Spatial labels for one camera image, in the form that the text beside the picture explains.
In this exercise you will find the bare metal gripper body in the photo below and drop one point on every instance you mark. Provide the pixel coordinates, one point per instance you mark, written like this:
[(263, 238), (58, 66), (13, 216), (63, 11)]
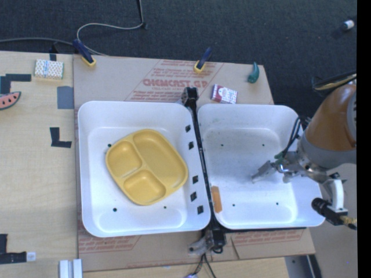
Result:
[(301, 166)]

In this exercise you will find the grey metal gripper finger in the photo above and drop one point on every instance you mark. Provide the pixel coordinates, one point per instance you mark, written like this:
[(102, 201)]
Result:
[(262, 176), (266, 166)]

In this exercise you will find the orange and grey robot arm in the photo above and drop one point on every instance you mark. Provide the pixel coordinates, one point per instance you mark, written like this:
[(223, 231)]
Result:
[(330, 126)]

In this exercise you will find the white plastic tray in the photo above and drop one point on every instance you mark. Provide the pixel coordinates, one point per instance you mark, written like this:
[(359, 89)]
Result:
[(249, 213), (98, 219)]

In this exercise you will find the orange flat strip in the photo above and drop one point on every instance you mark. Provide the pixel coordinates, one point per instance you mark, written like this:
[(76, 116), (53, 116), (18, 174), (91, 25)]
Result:
[(216, 198)]

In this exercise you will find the thin black and white rod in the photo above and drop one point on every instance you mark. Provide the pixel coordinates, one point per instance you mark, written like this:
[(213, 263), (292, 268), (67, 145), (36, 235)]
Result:
[(202, 158)]

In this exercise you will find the red and white carton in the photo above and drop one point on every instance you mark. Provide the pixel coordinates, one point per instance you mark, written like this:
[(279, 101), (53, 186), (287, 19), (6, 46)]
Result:
[(223, 94)]

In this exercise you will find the green chili pepper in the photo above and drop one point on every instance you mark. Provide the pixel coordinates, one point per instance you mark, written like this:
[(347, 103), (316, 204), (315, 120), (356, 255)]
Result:
[(254, 75)]

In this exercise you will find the yellow divided plate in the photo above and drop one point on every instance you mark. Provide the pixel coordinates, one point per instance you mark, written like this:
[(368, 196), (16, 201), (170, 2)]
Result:
[(150, 161)]

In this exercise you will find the small black and white bottle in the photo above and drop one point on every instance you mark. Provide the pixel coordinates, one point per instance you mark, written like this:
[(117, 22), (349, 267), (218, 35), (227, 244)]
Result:
[(347, 25)]

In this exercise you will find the brown cardboard board red print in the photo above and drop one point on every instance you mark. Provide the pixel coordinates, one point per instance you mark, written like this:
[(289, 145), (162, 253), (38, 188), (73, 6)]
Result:
[(121, 77)]

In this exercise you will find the white and yellow patterned box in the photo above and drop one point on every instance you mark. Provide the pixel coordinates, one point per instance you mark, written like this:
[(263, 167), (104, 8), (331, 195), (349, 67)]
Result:
[(48, 69)]

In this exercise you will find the red watermelon slice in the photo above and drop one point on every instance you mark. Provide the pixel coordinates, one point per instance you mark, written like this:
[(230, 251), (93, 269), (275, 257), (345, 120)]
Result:
[(8, 100)]

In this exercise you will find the black cylinder on white bracket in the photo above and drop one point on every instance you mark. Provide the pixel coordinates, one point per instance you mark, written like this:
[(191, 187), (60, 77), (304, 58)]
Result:
[(336, 193)]

